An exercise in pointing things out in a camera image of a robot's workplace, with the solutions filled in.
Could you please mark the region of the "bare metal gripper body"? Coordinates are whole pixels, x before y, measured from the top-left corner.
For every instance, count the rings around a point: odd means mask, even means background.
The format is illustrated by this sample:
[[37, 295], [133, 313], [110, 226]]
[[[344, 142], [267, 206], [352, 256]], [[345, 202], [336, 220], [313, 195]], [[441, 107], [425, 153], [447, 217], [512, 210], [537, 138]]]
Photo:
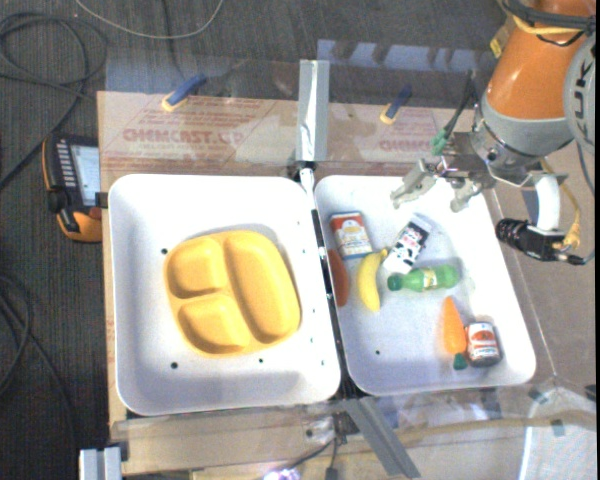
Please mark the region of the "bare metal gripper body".
[[525, 186], [541, 160], [511, 149], [488, 132], [454, 133], [442, 149], [434, 173], [492, 187], [496, 182]]

